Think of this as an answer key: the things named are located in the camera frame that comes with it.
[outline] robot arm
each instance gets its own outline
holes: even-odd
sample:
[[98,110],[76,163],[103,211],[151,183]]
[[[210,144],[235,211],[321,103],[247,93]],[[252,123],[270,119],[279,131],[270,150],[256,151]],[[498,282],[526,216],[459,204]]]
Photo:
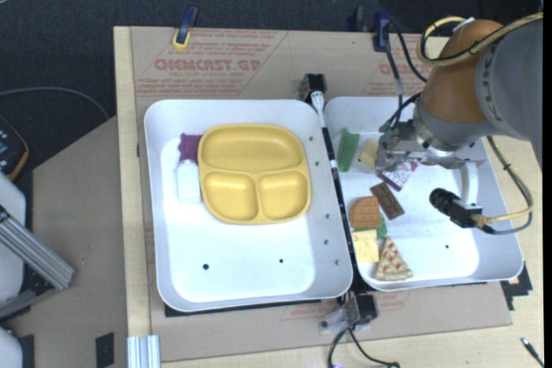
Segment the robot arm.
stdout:
[[418,56],[433,65],[431,75],[412,120],[380,138],[376,169],[393,170],[409,159],[459,168],[460,148],[494,134],[530,141],[542,168],[543,14],[508,27],[462,24],[438,59],[423,53],[426,38],[427,32]]

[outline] green object on floor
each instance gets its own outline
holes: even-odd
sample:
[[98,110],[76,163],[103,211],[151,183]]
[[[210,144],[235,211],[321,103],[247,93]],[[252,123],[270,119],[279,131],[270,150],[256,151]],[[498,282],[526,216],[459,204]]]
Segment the green object on floor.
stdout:
[[359,134],[350,133],[347,128],[342,129],[342,138],[337,150],[337,169],[339,169],[339,172],[348,172],[350,169],[360,137]]

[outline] white tray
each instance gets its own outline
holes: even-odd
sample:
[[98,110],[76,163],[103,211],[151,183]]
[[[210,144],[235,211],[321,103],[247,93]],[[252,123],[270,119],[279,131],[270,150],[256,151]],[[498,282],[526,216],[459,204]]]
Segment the white tray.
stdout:
[[[311,200],[298,219],[263,225],[219,221],[204,204],[177,198],[182,133],[230,123],[274,124],[303,143]],[[314,109],[298,100],[163,100],[144,128],[152,192],[157,286],[184,312],[335,298],[353,270]]]
[[[396,97],[338,97],[328,102],[326,120],[337,152],[343,128],[360,134],[355,157],[368,139],[378,140],[378,128],[398,106]],[[413,106],[401,117],[412,117]],[[488,216],[507,213],[485,147],[481,141],[461,152],[461,158],[481,160],[478,166],[477,203]],[[353,161],[348,172],[340,172],[347,210],[362,196],[371,195],[370,187],[381,183],[373,169]],[[461,194],[461,176],[440,166],[420,165],[401,191],[392,190],[405,214],[386,221],[413,278],[385,282],[376,279],[376,264],[359,264],[362,278],[377,290],[401,290],[449,284],[471,284],[514,278],[522,270],[523,257],[515,234],[490,235],[475,228],[460,228],[429,201],[432,190],[442,187]],[[494,223],[496,229],[511,228],[510,221]]]

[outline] toy cheese slice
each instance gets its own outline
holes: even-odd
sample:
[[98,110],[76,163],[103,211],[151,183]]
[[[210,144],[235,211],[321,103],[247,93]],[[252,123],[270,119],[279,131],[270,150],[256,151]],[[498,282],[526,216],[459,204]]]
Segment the toy cheese slice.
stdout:
[[403,261],[395,241],[386,236],[376,269],[376,278],[382,281],[402,281],[412,277],[412,271]]

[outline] pen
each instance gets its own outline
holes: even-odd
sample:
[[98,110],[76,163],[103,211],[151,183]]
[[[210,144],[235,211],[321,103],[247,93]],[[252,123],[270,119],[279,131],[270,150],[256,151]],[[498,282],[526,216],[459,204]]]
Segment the pen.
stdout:
[[531,345],[531,343],[529,343],[529,341],[524,337],[521,338],[521,341],[524,344],[525,348],[527,348],[527,351],[530,353],[530,355],[533,356],[542,367],[544,367],[544,363],[541,361],[541,358],[538,357],[538,354],[536,353],[535,348],[533,348],[533,345]]

